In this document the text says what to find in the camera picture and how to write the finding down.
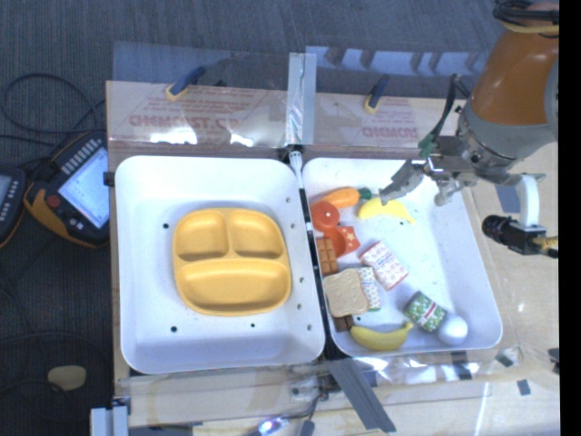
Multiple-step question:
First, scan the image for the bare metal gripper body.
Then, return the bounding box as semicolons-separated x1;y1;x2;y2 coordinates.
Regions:
424;134;523;186

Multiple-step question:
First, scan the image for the yellow banana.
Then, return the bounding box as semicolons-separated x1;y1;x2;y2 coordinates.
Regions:
350;321;415;352
357;196;417;225

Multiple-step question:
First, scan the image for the orange carrot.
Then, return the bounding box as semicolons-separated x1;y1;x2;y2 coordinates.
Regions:
317;186;373;210

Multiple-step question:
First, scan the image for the white plastic tray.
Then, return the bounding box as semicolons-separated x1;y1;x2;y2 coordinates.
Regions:
301;156;504;358
113;154;327;375

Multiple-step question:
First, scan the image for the red carton with star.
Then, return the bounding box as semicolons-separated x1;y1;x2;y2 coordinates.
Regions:
324;224;362;259

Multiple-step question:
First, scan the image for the orange round can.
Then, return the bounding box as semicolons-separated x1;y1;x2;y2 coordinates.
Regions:
310;201;341;233

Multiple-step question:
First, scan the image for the white and red patterned packet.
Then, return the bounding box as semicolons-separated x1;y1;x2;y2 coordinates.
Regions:
356;266;382;312
359;241;409;292

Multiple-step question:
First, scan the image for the brown chocolate bar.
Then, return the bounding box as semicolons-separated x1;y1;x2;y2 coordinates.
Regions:
315;237;340;277

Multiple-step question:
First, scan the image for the green patterned can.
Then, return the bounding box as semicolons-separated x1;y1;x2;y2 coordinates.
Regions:
402;291;448;334

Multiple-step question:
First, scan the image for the brown bread slice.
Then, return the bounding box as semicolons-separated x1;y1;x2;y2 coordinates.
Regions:
322;268;369;319

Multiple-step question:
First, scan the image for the white egg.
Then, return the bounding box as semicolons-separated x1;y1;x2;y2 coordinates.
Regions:
438;314;469;347

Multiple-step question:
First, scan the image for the yellow divided plate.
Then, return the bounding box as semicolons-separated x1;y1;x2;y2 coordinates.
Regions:
172;207;293;317

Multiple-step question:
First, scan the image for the brown cardboard board red print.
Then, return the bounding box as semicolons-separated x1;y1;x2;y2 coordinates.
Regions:
104;79;523;426

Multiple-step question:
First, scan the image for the black cylinder on white bracket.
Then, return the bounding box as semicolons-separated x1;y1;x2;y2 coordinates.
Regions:
481;173;548;256

